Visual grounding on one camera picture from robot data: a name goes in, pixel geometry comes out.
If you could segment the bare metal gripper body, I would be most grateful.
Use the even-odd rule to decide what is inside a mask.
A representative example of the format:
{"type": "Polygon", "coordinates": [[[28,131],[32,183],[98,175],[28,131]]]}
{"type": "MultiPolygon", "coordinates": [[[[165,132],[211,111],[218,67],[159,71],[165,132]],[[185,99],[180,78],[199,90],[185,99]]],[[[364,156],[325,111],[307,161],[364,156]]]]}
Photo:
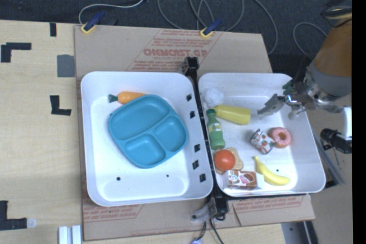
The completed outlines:
{"type": "Polygon", "coordinates": [[[329,113],[340,113],[344,106],[338,106],[335,102],[337,99],[313,82],[289,81],[284,85],[284,102],[297,112],[321,109],[329,113]]]}

